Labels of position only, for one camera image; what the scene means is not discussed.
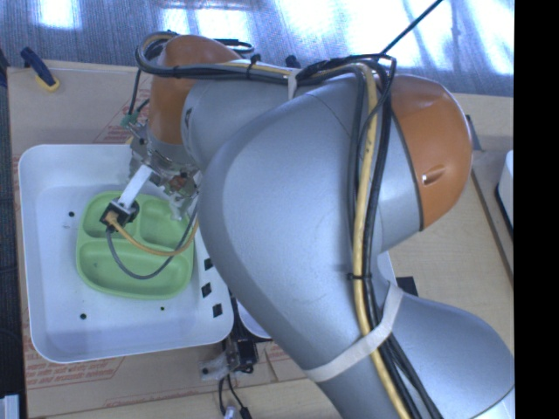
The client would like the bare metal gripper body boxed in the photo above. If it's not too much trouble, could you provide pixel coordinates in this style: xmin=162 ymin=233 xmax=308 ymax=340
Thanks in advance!
xmin=128 ymin=120 xmax=203 ymax=200

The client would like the green divided plate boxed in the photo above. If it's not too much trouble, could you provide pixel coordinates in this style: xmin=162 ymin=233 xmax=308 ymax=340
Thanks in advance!
xmin=75 ymin=189 xmax=196 ymax=301

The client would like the white plastic tray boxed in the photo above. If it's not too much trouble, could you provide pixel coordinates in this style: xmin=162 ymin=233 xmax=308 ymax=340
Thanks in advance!
xmin=17 ymin=143 xmax=235 ymax=365

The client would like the black cylinder on white bracket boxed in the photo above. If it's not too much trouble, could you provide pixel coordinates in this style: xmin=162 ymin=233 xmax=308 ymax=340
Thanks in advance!
xmin=99 ymin=165 xmax=152 ymax=234

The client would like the black block with thin wires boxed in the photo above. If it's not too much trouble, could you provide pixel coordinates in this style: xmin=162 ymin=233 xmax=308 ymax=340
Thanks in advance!
xmin=221 ymin=337 xmax=261 ymax=374

